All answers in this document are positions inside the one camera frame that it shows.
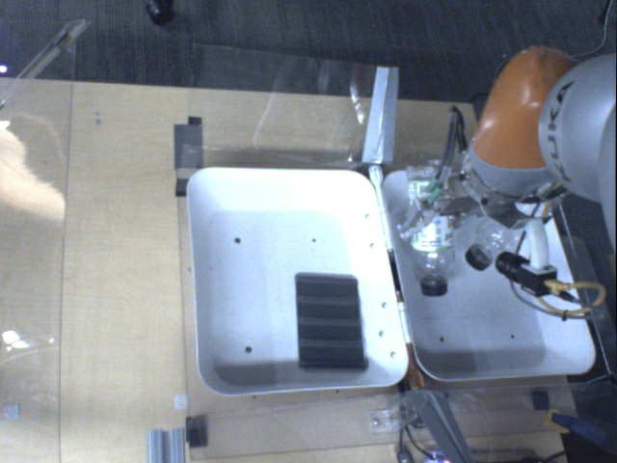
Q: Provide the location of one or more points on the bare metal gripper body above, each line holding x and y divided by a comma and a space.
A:
501, 212

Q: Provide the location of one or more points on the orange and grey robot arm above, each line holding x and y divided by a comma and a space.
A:
520, 114

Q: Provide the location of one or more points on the clear plastic bottle black cap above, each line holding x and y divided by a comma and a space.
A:
478, 257

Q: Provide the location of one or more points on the clear bottle with green label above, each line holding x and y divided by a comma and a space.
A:
434, 249

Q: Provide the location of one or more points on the white plastic tray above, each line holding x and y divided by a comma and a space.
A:
270, 297
482, 321

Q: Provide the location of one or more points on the black ribbed foam block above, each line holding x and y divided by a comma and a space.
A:
330, 321

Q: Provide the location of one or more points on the black cylinder on white bracket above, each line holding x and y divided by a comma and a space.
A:
535, 270

